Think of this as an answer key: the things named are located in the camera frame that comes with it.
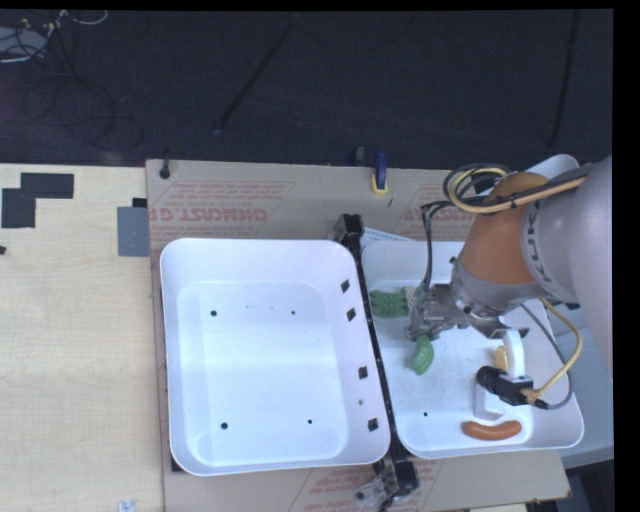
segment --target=black pole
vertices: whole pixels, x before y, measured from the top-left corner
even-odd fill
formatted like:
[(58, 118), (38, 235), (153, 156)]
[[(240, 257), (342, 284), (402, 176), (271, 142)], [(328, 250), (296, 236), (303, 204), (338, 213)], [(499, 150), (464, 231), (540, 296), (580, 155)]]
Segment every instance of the black pole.
[(564, 114), (564, 104), (567, 99), (567, 90), (569, 89), (569, 78), (571, 77), (571, 66), (573, 65), (573, 50), (578, 34), (578, 21), (580, 18), (580, 9), (573, 10), (573, 17), (571, 18), (571, 29), (569, 31), (569, 39), (567, 40), (567, 56), (564, 63), (564, 75), (562, 77), (562, 86), (560, 88), (560, 100), (558, 101), (558, 110), (556, 111), (556, 117), (553, 122), (553, 131), (551, 132), (551, 139), (549, 140), (549, 146), (554, 146), (558, 137), (558, 131), (560, 130), (560, 124), (562, 122), (562, 115)]
[(276, 54), (280, 46), (282, 46), (282, 43), (284, 43), (285, 39), (287, 39), (291, 31), (293, 30), (293, 27), (298, 22), (299, 18), (300, 18), (299, 12), (291, 13), (291, 16), (289, 17), (289, 21), (287, 25), (284, 27), (284, 29), (282, 30), (282, 33), (278, 36), (278, 39), (275, 40), (275, 42), (273, 43), (273, 45), (271, 46), (267, 54), (262, 59), (262, 62), (260, 62), (258, 67), (254, 70), (254, 72), (249, 77), (249, 80), (247, 80), (247, 82), (244, 84), (242, 89), (240, 89), (240, 92), (238, 92), (236, 97), (233, 99), (233, 101), (231, 102), (231, 105), (229, 105), (229, 107), (224, 112), (224, 114), (222, 114), (222, 117), (220, 117), (220, 119), (218, 120), (218, 124), (216, 126), (214, 135), (222, 135), (222, 132), (224, 131), (227, 120), (229, 119), (229, 117), (231, 117), (231, 114), (233, 114), (233, 111), (238, 107), (240, 102), (244, 99), (244, 97), (247, 95), (251, 87), (253, 87), (253, 84), (260, 77), (260, 75), (265, 70), (269, 62), (271, 62), (271, 59)]

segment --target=brown sausage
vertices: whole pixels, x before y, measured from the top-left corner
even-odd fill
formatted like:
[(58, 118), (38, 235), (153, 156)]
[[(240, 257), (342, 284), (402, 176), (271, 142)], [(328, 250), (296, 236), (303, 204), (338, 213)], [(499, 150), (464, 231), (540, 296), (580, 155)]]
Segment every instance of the brown sausage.
[(484, 441), (501, 441), (519, 434), (522, 425), (518, 420), (505, 421), (499, 425), (482, 425), (476, 421), (465, 421), (462, 431), (468, 436)]

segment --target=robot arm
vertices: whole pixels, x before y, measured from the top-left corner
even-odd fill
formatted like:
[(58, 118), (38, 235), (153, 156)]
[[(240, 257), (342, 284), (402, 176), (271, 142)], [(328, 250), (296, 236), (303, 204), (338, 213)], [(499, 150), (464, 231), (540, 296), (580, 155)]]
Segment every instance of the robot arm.
[(423, 283), (410, 337), (470, 325), (497, 338), (527, 300), (579, 303), (612, 378), (612, 157), (551, 179), (506, 173), (473, 204), (454, 188), (478, 215), (446, 290)]

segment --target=dark background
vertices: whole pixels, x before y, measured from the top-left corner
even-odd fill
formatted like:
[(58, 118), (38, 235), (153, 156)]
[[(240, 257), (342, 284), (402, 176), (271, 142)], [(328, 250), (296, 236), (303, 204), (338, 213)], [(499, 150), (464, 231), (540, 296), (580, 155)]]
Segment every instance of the dark background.
[[(44, 35), (59, 12), (0, 10), (0, 27)], [(303, 11), (231, 112), (291, 13), (103, 15), (69, 10), (43, 51), (0, 64), (1, 162), (141, 166), (169, 148), (345, 165), (361, 146), (365, 165), (380, 148), (389, 167), (520, 169), (612, 153), (613, 9)]]

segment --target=empty white tray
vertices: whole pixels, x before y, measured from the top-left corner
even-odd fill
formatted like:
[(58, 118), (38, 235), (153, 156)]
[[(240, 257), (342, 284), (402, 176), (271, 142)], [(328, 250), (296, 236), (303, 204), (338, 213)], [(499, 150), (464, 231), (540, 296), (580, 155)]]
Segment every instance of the empty white tray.
[[(452, 265), (462, 242), (433, 244), (432, 283), (449, 283)], [(368, 245), (362, 255), (367, 288), (396, 292), (402, 286), (417, 286), (427, 264), (425, 242), (379, 241)], [(527, 306), (551, 331), (539, 301)], [(509, 327), (529, 328), (523, 338), (526, 373), (540, 387), (562, 366), (553, 345), (542, 329), (522, 309), (504, 317)], [(522, 431), (501, 441), (483, 441), (463, 433), (467, 420), (486, 423), (474, 416), (475, 374), (481, 366), (493, 366), (495, 349), (501, 340), (489, 340), (472, 327), (453, 328), (433, 341), (435, 358), (423, 375), (410, 366), (415, 342), (405, 336), (408, 317), (384, 319), (374, 316), (389, 393), (394, 409), (398, 436), (414, 455), (427, 458), (508, 452), (517, 450), (567, 448), (576, 445), (583, 435), (583, 421), (575, 397), (562, 408), (541, 410), (528, 405), (506, 405), (505, 415), (497, 421), (519, 420)], [(567, 394), (564, 375), (543, 399), (560, 402)]]
[(170, 445), (187, 472), (363, 464), (389, 447), (355, 260), (325, 240), (180, 239), (160, 258)]

